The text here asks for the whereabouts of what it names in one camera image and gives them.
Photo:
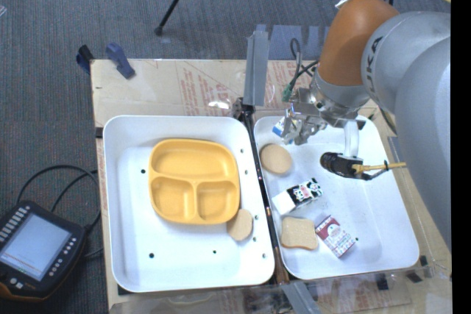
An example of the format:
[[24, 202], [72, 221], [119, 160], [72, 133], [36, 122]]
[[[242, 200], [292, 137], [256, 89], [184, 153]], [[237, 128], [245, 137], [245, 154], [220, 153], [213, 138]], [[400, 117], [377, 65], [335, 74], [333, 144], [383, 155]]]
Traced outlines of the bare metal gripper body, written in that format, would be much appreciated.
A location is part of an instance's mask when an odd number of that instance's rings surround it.
[[366, 91], [360, 86], [340, 86], [332, 90], [297, 88], [290, 96], [288, 124], [291, 130], [321, 130], [327, 125], [343, 128], [348, 122], [362, 130], [358, 111], [366, 104]]

